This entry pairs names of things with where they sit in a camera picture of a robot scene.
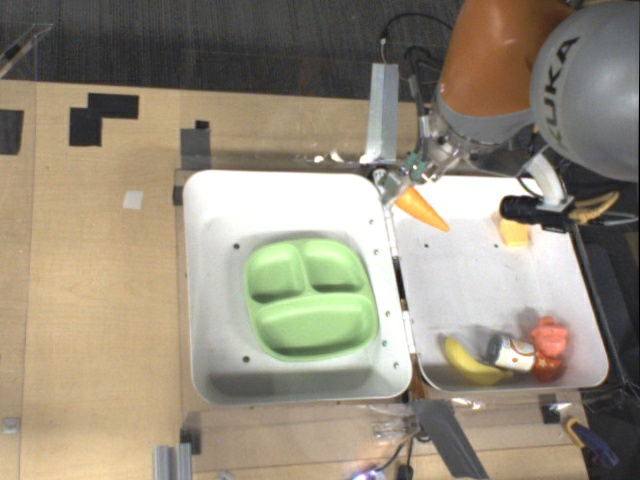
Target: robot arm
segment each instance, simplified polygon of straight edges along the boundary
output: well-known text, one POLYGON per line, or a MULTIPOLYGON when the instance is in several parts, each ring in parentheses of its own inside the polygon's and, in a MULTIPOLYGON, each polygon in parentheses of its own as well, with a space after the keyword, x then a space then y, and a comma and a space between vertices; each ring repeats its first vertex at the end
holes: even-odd
MULTIPOLYGON (((637 182, 639 9, 466 0, 431 111, 419 116, 421 150, 405 172, 435 181, 461 160, 493 174, 528 172, 543 192, 538 209, 552 213, 572 198, 542 155, 548 147, 637 182), (539 137, 531 140, 534 125, 539 137)), ((417 87, 413 80, 414 96, 417 87)))

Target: metal bracket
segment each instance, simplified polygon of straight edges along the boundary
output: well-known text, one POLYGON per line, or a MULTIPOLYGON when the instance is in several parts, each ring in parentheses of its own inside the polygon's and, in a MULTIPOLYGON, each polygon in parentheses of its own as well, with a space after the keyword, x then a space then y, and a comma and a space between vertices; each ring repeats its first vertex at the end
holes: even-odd
POLYGON ((489 478, 458 423, 450 402, 414 400, 411 406, 418 417, 420 427, 429 434, 454 478, 489 478))
POLYGON ((398 89, 400 72, 397 64, 373 64, 369 96, 369 128, 361 164, 394 161, 398 142, 398 89))
POLYGON ((156 446, 153 451, 153 480, 192 480, 191 444, 171 448, 156 446))
POLYGON ((555 168, 542 153, 535 155, 524 167, 542 191, 544 197, 539 210, 562 213, 572 202, 555 168))

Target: dark gray carpet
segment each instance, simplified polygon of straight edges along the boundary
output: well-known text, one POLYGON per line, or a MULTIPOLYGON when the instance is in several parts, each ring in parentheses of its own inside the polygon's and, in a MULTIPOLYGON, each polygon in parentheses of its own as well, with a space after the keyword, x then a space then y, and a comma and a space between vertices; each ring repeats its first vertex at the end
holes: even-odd
MULTIPOLYGON (((0 22, 50 22, 42 80, 367 98, 378 35, 404 11, 453 23, 462 0, 0 0, 0 22)), ((394 25, 444 51, 447 31, 394 25)))

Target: wooden table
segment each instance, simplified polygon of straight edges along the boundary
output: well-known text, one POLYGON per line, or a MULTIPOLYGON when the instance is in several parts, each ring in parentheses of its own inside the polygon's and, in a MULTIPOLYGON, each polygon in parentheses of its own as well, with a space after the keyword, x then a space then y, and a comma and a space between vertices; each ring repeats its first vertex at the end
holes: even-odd
MULTIPOLYGON (((2 477, 148 480, 153 448, 176 445, 182 424, 172 201, 180 129, 209 121, 214 155, 335 149, 357 158, 368 102, 0 84, 0 108, 24 110, 26 123, 21 153, 0 157, 0 418, 21 417, 19 433, 0 434, 2 477), (89 92, 138 95, 139 118, 104 119, 102 147, 70 147, 70 108, 86 107, 89 92), (141 209, 123 207, 127 191, 144 193, 141 209)), ((413 113, 401 105, 400 152, 415 140, 413 113)), ((585 420, 576 393, 559 400, 585 420)), ((518 420, 521 409, 478 413, 494 421, 461 417, 491 478, 587 478, 562 429, 535 411, 518 420), (524 437, 515 447, 500 447, 516 433, 524 437)), ((232 431, 232 411, 212 408, 207 417, 232 431)), ((332 436, 318 428, 311 420, 297 438, 329 446, 332 436)), ((263 456, 271 467, 252 468, 252 454, 281 457, 287 443, 248 446, 229 448, 236 455, 218 467, 236 464, 238 480, 343 479, 392 451, 364 443, 357 456, 312 465, 263 456)), ((432 445, 414 453, 416 480, 449 478, 432 445)), ((216 478, 214 466, 194 477, 216 478)))

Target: white tray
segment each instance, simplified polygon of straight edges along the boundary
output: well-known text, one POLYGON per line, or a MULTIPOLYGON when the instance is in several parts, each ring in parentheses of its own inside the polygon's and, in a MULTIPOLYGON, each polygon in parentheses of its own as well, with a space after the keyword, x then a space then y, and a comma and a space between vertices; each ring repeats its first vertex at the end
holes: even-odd
POLYGON ((407 389, 411 361, 385 216, 369 181, 352 174, 203 171, 188 180, 183 201, 192 378, 205 400, 385 399, 407 389), (284 362, 258 344, 244 300, 245 262, 258 247, 295 238, 339 240, 360 256, 380 321, 363 349, 284 362))
POLYGON ((524 191, 514 179, 445 177, 418 191, 451 227, 449 233, 394 209, 395 231, 416 348, 427 380, 448 392, 587 388, 604 381, 607 354, 571 237, 530 229, 530 244, 506 247, 498 231, 505 195, 524 191), (448 334, 482 341, 495 331, 527 339, 538 317, 569 329, 566 367, 553 382, 517 375, 491 387, 469 383, 448 363, 448 334))

